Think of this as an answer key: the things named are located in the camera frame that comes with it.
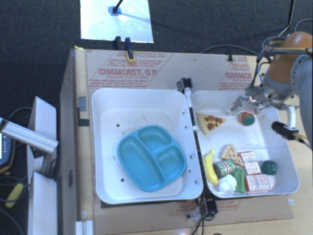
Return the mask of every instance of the green toy vegetable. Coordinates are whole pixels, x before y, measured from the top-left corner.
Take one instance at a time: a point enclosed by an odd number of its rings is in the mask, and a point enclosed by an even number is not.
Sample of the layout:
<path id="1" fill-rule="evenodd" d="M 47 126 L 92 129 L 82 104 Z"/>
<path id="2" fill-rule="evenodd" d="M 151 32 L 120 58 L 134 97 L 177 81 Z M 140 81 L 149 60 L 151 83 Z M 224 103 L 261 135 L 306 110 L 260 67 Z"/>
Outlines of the green toy vegetable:
<path id="1" fill-rule="evenodd" d="M 266 160 L 263 162 L 261 170 L 264 174 L 275 175 L 277 171 L 277 163 L 272 160 Z"/>
<path id="2" fill-rule="evenodd" d="M 237 168 L 234 177 L 237 181 L 237 186 L 235 189 L 235 192 L 241 192 L 245 193 L 246 192 L 246 187 L 245 187 L 245 170 L 243 168 Z"/>

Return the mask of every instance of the blue plate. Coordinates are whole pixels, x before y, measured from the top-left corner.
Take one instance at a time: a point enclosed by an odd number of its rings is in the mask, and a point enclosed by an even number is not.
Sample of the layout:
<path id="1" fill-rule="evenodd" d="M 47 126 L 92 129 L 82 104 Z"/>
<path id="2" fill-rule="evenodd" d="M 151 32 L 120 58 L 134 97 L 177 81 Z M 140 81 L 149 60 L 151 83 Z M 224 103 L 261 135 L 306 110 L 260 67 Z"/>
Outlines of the blue plate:
<path id="1" fill-rule="evenodd" d="M 167 186 L 186 169 L 183 151 L 157 125 L 140 128 L 124 137 L 118 144 L 117 155 L 128 176 L 144 191 Z"/>

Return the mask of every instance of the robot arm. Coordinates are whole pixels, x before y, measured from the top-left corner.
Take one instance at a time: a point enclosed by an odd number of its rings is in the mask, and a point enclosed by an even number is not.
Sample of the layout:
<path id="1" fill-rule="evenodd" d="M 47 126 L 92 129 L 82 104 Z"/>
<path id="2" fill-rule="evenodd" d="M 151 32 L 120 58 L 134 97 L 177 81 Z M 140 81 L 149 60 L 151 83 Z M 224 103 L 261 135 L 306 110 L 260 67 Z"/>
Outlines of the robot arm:
<path id="1" fill-rule="evenodd" d="M 267 51 L 274 54 L 266 74 L 262 77 L 262 84 L 251 85 L 247 96 L 240 97 L 232 113 L 237 112 L 246 104 L 256 106 L 258 114 L 265 107 L 275 107 L 278 110 L 287 110 L 290 107 L 284 104 L 288 98 L 298 95 L 300 100 L 300 114 L 302 123 L 312 149 L 312 35 L 306 32 L 296 32 L 284 39 L 280 38 L 279 47 L 269 47 Z M 292 126 L 275 123 L 272 128 L 286 139 L 283 133 L 293 132 Z"/>

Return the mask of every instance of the green toy can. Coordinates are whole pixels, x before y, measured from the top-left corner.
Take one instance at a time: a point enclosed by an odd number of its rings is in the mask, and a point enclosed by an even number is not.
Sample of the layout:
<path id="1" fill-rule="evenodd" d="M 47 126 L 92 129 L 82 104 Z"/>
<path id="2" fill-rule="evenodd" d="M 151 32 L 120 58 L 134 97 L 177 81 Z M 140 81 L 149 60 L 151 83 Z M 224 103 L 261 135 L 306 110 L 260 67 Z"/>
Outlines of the green toy can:
<path id="1" fill-rule="evenodd" d="M 214 164 L 213 168 L 218 178 L 222 178 L 227 174 L 234 173 L 236 170 L 236 165 L 232 159 L 227 159 L 218 164 Z"/>

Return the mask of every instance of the toy pizza slice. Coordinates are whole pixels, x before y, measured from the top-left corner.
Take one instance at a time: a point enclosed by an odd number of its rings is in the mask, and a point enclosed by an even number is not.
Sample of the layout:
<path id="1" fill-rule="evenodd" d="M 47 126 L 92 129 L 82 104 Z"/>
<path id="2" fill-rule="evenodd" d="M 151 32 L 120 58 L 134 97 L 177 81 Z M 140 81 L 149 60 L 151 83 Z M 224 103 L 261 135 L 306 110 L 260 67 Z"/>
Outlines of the toy pizza slice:
<path id="1" fill-rule="evenodd" d="M 202 132 L 207 135 L 210 132 L 218 128 L 222 123 L 226 121 L 224 118 L 215 117 L 212 115 L 204 115 L 202 113 L 197 114 L 198 123 Z"/>
<path id="2" fill-rule="evenodd" d="M 236 165 L 239 166 L 244 166 L 244 162 L 235 150 L 234 145 L 231 143 L 229 144 L 224 152 L 222 153 L 221 159 L 226 160 L 226 159 L 231 159 L 232 161 L 235 162 Z"/>

